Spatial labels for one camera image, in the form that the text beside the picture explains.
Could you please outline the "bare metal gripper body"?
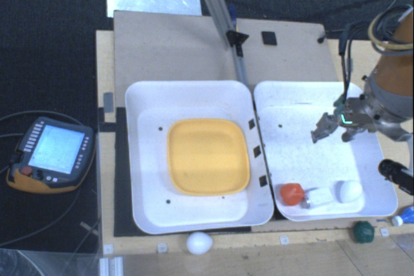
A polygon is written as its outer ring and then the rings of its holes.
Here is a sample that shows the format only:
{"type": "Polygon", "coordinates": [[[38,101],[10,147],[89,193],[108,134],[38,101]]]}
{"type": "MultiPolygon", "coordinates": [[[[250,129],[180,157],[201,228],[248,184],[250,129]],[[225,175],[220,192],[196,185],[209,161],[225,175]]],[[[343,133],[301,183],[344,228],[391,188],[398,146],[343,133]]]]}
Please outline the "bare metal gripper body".
{"type": "Polygon", "coordinates": [[[413,117],[413,98],[386,94],[376,97],[363,93],[358,97],[340,96],[336,101],[338,125],[363,127],[369,133],[380,132],[394,142],[407,142],[413,134],[402,128],[401,123],[413,117]]]}

